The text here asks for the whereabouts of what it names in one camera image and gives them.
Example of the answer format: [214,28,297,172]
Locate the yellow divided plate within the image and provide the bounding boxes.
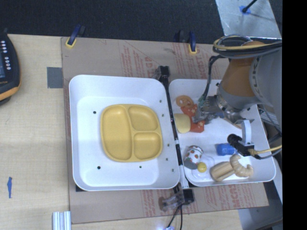
[99,103,164,163]

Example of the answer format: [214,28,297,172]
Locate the beige ridged bread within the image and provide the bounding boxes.
[210,161,235,183]

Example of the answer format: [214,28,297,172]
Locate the strawberry print white cup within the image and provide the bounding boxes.
[184,145,204,166]

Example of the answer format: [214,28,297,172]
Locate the orange packet with stars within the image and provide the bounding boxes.
[180,104,207,134]

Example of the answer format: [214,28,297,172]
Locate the orange pretzel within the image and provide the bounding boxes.
[175,94,193,108]

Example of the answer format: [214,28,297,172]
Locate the brown cardboard board red print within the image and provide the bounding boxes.
[60,36,270,225]

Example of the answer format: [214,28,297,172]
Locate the grey flat oval piece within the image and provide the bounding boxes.
[183,161,199,171]

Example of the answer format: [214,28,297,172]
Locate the black cylinder on white bracket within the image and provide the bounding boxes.
[227,119,255,158]

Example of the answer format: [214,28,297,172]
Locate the beige croissant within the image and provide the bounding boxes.
[229,154,254,178]

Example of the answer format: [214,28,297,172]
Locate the white plastic tray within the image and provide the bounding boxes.
[168,78,277,188]
[68,74,181,192]

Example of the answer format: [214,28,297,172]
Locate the thin black and white rod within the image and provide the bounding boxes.
[159,73,189,189]

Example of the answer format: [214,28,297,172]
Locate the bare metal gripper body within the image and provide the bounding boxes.
[198,95,243,125]

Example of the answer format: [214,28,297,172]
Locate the white fried egg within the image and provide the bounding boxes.
[189,155,216,181]

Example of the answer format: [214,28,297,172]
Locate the pale yellow bread bun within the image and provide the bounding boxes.
[173,113,192,134]

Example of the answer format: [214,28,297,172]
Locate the blue bottle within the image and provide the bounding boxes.
[215,142,238,156]

